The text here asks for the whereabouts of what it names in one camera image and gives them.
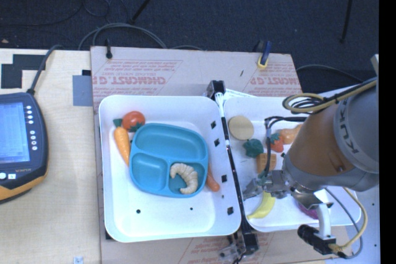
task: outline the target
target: dark carpet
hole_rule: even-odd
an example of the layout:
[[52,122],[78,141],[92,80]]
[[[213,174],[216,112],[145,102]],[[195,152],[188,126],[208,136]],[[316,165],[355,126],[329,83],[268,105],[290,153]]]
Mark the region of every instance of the dark carpet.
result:
[[349,0],[149,0],[142,7],[145,1],[0,0],[0,48],[88,50],[107,40],[250,52],[264,40],[272,52],[292,55],[304,92],[376,75],[370,59],[379,53],[379,0],[353,0],[348,19]]

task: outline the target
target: cardboard sheet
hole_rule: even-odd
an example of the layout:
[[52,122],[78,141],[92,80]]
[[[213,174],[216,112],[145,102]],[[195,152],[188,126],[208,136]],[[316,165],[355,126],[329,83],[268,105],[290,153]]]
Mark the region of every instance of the cardboard sheet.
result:
[[[257,68],[260,53],[187,51],[177,49],[91,47],[93,107],[97,149],[100,241],[103,264],[110,263],[225,263],[219,251],[229,245],[220,237],[194,237],[149,242],[120,243],[106,238],[103,220],[98,106],[110,95],[201,96],[212,80],[223,80],[228,89],[255,96],[289,96],[301,93],[293,60],[288,54],[270,54],[265,69]],[[346,240],[344,227],[334,228]],[[292,231],[258,232],[259,250],[242,263],[297,263],[323,257]]]

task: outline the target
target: black connector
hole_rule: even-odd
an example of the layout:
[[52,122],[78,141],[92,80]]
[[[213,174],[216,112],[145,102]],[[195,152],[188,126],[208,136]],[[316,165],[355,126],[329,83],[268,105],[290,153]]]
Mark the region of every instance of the black connector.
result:
[[329,244],[335,244],[335,238],[329,237],[326,240],[321,239],[316,234],[319,231],[307,224],[302,224],[297,234],[302,240],[314,247],[314,250],[318,251],[322,255],[333,254],[333,250],[329,247]]
[[245,242],[246,255],[253,254],[259,249],[259,241],[253,232],[245,233],[243,235],[243,241]]
[[223,80],[212,80],[206,88],[206,95],[212,100],[216,100],[216,93],[222,93],[224,95],[225,92],[226,90]]
[[34,94],[36,93],[36,91],[34,89],[31,89],[31,88],[29,88],[26,92],[31,94],[32,96],[34,96]]
[[337,252],[337,255],[338,255],[340,258],[348,258],[348,256],[347,256],[344,252],[341,252],[341,251]]
[[110,46],[110,41],[109,41],[109,39],[106,39],[105,45],[106,45],[106,47],[107,47],[106,57],[107,57],[108,59],[111,59],[111,58],[113,57],[113,54],[111,53],[111,46]]

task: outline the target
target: table surface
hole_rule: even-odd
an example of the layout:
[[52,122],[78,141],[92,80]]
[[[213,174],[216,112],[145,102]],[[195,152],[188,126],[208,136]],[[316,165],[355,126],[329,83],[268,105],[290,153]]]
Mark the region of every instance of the table surface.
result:
[[[13,54],[44,50],[0,50],[0,64]],[[90,69],[89,51],[56,51],[36,86],[49,134],[49,173],[27,194],[0,205],[0,251],[7,263],[101,263],[93,108],[74,106],[72,77]],[[36,74],[24,70],[25,92]]]

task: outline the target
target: purple object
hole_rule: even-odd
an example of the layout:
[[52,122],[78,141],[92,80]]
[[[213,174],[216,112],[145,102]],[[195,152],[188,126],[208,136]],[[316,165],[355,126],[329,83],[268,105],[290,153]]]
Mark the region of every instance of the purple object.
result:
[[302,204],[300,204],[299,202],[297,202],[297,206],[307,216],[310,216],[312,219],[315,219],[315,220],[318,219],[316,209],[307,209]]

